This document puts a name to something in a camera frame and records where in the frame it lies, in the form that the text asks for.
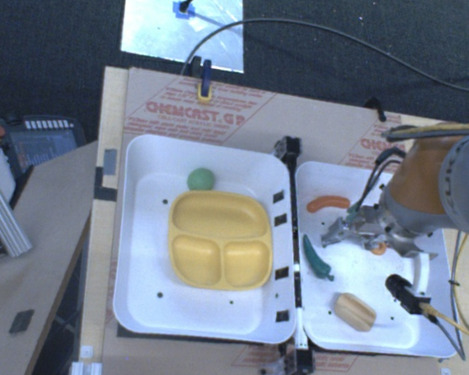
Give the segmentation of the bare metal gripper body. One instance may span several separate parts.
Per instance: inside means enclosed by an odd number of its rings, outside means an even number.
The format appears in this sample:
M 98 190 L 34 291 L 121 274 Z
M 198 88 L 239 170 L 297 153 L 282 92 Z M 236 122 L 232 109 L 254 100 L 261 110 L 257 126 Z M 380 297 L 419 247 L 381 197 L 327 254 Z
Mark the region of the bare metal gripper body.
M 384 243 L 403 258 L 414 258 L 422 253 L 427 254 L 430 260 L 437 257 L 437 253 L 419 248 L 415 242 L 418 234 L 400 226 L 384 206 L 359 206 L 355 203 L 347 210 L 342 224 L 339 235 L 342 240 L 358 240 L 369 251 Z

